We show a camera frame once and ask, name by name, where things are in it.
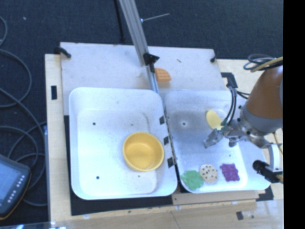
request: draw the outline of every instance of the wooden table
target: wooden table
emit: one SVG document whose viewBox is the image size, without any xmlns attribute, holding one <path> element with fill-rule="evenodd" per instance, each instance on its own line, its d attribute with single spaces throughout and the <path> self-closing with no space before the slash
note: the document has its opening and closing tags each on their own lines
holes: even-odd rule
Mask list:
<svg viewBox="0 0 305 229">
<path fill-rule="evenodd" d="M 235 75 L 239 90 L 249 93 L 260 73 L 243 70 L 246 60 L 217 60 L 221 72 Z M 71 215 L 68 163 L 62 104 L 61 59 L 45 55 L 47 121 L 48 121 L 48 186 L 51 226 L 67 228 L 282 228 L 284 227 L 284 193 L 282 184 L 272 184 L 274 200 L 257 202 L 255 197 L 264 191 L 242 195 L 231 193 L 210 195 L 200 201 L 192 194 L 175 194 L 178 202 L 172 206 Z M 57 98 L 52 99 L 51 86 L 57 86 Z M 275 137 L 267 139 L 275 142 Z M 278 142 L 283 133 L 276 132 Z"/>
</svg>

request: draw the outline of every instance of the black bracket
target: black bracket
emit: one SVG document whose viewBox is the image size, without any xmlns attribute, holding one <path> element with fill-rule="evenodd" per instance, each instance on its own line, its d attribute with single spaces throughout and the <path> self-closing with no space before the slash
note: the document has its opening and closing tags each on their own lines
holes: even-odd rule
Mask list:
<svg viewBox="0 0 305 229">
<path fill-rule="evenodd" d="M 146 52 L 143 55 L 143 58 L 144 58 L 145 65 L 149 65 L 149 68 L 150 68 L 151 72 L 154 73 L 154 65 L 153 64 L 156 63 L 158 61 L 158 59 L 160 59 L 160 57 L 149 54 L 149 53 Z"/>
<path fill-rule="evenodd" d="M 260 160 L 254 161 L 252 164 L 252 167 L 258 174 L 261 174 L 262 176 L 264 176 L 265 179 L 270 181 L 271 183 L 280 182 L 278 175 L 283 174 L 282 170 L 272 171 L 271 169 L 269 169 L 270 166 L 266 162 L 263 162 Z"/>
<path fill-rule="evenodd" d="M 228 85 L 227 86 L 231 86 L 232 88 L 238 88 L 237 82 L 236 82 L 235 77 L 232 73 L 223 72 L 223 73 L 221 73 L 221 77 L 227 78 L 227 80 L 228 80 Z"/>
<path fill-rule="evenodd" d="M 54 54 L 60 54 L 60 53 L 63 53 L 64 55 L 66 55 L 67 58 L 71 58 L 71 54 L 69 54 L 64 48 L 55 47 Z"/>
</svg>

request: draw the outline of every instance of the yellow bowl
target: yellow bowl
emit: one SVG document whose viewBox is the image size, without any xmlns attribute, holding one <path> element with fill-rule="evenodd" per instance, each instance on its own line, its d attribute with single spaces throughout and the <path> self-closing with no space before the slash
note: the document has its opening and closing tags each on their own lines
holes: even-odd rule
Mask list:
<svg viewBox="0 0 305 229">
<path fill-rule="evenodd" d="M 125 139 L 123 155 L 131 169 L 152 171 L 162 164 L 164 149 L 155 136 L 146 132 L 135 132 Z"/>
</svg>

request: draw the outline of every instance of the toy sink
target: toy sink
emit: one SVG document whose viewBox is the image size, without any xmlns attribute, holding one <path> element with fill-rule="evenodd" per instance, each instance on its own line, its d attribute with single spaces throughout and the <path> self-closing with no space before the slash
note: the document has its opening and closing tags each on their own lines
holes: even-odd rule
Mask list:
<svg viewBox="0 0 305 229">
<path fill-rule="evenodd" d="M 69 97 L 71 185 L 82 199 L 167 196 L 177 187 L 161 97 L 144 89 L 81 87 Z M 132 170 L 122 147 L 135 132 L 154 135 L 164 159 L 148 172 Z"/>
<path fill-rule="evenodd" d="M 237 106 L 244 105 L 243 99 L 237 99 Z M 231 105 L 229 91 L 171 91 L 164 97 L 164 104 L 180 175 L 190 170 L 199 171 L 204 164 L 213 165 L 218 170 L 215 183 L 204 182 L 196 190 L 190 190 L 182 181 L 186 190 L 192 193 L 263 190 L 270 185 L 270 182 L 252 168 L 255 160 L 265 161 L 262 150 L 254 144 L 240 141 L 236 146 L 229 147 L 229 139 L 222 138 L 208 148 L 203 145 L 212 132 L 205 114 L 214 110 L 223 120 Z M 235 117 L 239 116 L 238 110 L 237 108 Z M 234 164 L 239 180 L 226 181 L 220 169 L 223 164 Z"/>
</svg>

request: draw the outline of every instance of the black floor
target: black floor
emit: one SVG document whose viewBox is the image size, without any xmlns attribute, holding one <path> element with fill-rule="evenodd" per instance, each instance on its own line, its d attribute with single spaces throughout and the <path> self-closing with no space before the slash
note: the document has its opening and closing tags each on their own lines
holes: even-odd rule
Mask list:
<svg viewBox="0 0 305 229">
<path fill-rule="evenodd" d="M 170 13 L 170 16 L 143 24 L 150 46 L 212 48 L 217 58 L 246 59 L 252 53 L 273 57 L 283 55 L 284 0 L 136 0 L 142 18 Z M 22 104 L 37 122 L 46 121 L 44 55 L 53 53 L 60 42 L 120 43 L 120 31 L 113 0 L 0 0 L 0 16 L 8 35 L 0 41 L 0 89 L 21 100 L 28 90 L 29 77 L 17 55 L 29 68 L 32 84 Z M 131 44 L 123 20 L 125 43 Z M 0 21 L 0 39 L 5 26 Z M 36 125 L 20 104 L 4 107 L 13 99 L 0 92 L 0 126 L 29 130 Z M 38 129 L 30 133 L 44 153 Z M 18 131 L 0 128 L 0 154 L 9 155 L 20 137 Z M 11 155 L 17 159 L 34 152 L 24 138 Z M 31 164 L 33 157 L 22 160 Z M 40 175 L 43 156 L 33 168 Z M 45 174 L 26 198 L 46 202 Z M 0 226 L 47 221 L 46 207 L 21 202 Z"/>
</svg>

